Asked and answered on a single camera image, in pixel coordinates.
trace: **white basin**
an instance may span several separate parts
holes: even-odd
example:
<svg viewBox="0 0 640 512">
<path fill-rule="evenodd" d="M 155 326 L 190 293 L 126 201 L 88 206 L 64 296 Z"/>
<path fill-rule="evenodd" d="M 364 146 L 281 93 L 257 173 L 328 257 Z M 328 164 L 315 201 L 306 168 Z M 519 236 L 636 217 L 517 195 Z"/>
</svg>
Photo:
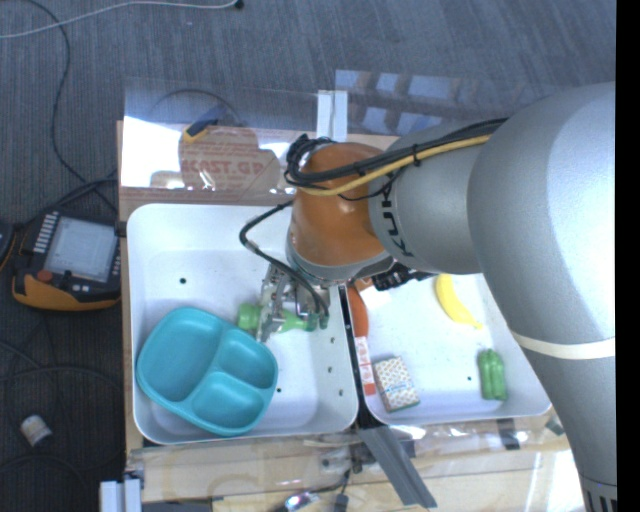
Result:
<svg viewBox="0 0 640 512">
<path fill-rule="evenodd" d="M 238 235 L 267 209 L 149 204 L 133 212 L 127 246 L 134 368 L 142 344 L 169 311 L 193 306 L 235 323 L 242 302 L 258 301 L 268 263 Z M 285 210 L 256 226 L 249 238 L 284 261 L 288 224 Z M 353 423 L 358 399 L 337 290 L 331 290 L 327 329 L 279 333 L 267 347 L 278 361 L 277 390 L 260 423 L 243 437 L 338 432 Z M 132 386 L 134 419 L 147 439 L 158 444 L 222 439 L 151 401 L 136 384 L 135 369 Z"/>
<path fill-rule="evenodd" d="M 417 406 L 387 412 L 378 394 L 366 396 L 383 423 L 426 425 L 537 416 L 551 402 L 516 343 L 482 274 L 453 276 L 456 294 L 483 327 L 453 322 L 438 303 L 435 279 L 410 281 L 362 294 L 369 315 L 372 361 L 403 358 L 420 397 Z M 496 351 L 504 362 L 506 400 L 485 400 L 478 354 Z"/>
</svg>

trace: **yellow cable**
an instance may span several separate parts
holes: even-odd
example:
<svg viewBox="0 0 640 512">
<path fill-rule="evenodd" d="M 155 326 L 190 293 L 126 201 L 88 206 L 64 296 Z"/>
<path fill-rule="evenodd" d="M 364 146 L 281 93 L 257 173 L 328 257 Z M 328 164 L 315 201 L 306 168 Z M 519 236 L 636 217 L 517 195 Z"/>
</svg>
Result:
<svg viewBox="0 0 640 512">
<path fill-rule="evenodd" d="M 420 151 L 416 154 L 416 158 L 418 160 L 424 160 L 431 156 L 439 155 L 441 153 L 447 153 L 449 151 L 453 151 L 455 149 L 468 148 L 471 146 L 477 146 L 479 144 L 484 144 L 489 140 L 491 135 L 480 135 L 478 137 L 471 137 L 465 140 L 458 140 L 455 142 L 449 142 L 447 144 L 443 144 L 441 146 L 436 146 L 435 148 L 425 149 L 424 151 Z M 347 192 L 349 190 L 353 190 L 360 185 L 364 185 L 365 183 L 369 183 L 370 181 L 379 178 L 380 176 L 384 176 L 385 174 L 390 173 L 391 171 L 395 171 L 396 169 L 400 169 L 406 165 L 412 164 L 414 162 L 413 155 L 401 158 L 400 160 L 396 160 L 391 164 L 387 164 L 379 169 L 363 176 L 361 178 L 350 181 L 349 183 L 342 185 L 336 188 L 330 189 L 318 189 L 318 188 L 306 188 L 306 187 L 298 187 L 298 190 L 302 190 L 305 194 L 309 194 L 312 196 L 337 196 L 338 194 L 342 194 L 343 192 Z"/>
</svg>

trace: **device screen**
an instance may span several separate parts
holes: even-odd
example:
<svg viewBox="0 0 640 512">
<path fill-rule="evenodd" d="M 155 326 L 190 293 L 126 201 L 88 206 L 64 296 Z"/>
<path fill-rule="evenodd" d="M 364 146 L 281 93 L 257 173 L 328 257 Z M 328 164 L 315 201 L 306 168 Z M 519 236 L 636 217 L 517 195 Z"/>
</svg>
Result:
<svg viewBox="0 0 640 512">
<path fill-rule="evenodd" d="M 44 268 L 106 283 L 117 242 L 108 225 L 61 217 Z"/>
</svg>

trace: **small box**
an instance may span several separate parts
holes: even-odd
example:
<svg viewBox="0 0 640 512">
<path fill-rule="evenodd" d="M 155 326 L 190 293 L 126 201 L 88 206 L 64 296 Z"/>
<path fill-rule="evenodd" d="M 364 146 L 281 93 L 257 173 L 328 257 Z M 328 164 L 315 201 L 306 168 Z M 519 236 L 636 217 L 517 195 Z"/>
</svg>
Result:
<svg viewBox="0 0 640 512">
<path fill-rule="evenodd" d="M 391 357 L 373 364 L 378 392 L 388 412 L 399 411 L 420 403 L 411 375 L 402 357 Z"/>
<path fill-rule="evenodd" d="M 373 368 L 371 367 L 371 359 L 369 359 L 369 347 L 367 345 L 366 336 L 358 336 L 355 338 L 356 352 L 358 354 L 358 364 L 360 366 L 360 380 L 362 381 L 362 389 L 367 396 L 376 394 L 376 383 L 373 377 Z"/>
</svg>

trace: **gray robot arm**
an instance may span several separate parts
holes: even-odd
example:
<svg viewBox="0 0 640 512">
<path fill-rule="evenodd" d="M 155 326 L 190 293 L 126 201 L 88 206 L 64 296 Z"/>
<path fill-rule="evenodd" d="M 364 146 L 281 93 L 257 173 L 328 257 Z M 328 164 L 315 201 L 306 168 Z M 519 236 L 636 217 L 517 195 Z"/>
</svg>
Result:
<svg viewBox="0 0 640 512">
<path fill-rule="evenodd" d="M 587 510 L 617 510 L 615 84 L 542 100 L 423 166 L 370 201 L 376 235 L 410 268 L 484 274 L 562 421 Z"/>
</svg>

